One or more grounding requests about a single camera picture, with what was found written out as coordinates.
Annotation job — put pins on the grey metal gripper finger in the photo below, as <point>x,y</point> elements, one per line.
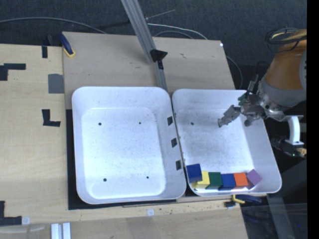
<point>249,121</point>
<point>228,116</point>

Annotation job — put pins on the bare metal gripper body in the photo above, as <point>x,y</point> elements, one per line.
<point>253,107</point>

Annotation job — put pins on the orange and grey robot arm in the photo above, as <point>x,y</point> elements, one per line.
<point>284,73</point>

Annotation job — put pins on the white plastic tray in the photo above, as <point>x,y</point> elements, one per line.
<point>219,146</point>
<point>124,146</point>

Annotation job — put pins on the purple cube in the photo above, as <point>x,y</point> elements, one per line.
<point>254,177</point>

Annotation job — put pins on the orange cube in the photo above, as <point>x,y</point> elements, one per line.
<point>241,179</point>

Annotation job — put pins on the green cube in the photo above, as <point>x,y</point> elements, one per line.
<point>215,178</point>

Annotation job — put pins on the dark blue cube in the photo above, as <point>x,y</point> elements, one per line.
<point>194,172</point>

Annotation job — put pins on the yellow cube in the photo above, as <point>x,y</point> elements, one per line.
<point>205,179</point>

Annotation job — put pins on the pale wood board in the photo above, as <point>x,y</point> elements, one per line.
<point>112,63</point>

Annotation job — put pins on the black cylinder on white bracket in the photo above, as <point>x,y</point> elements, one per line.
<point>294,131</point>

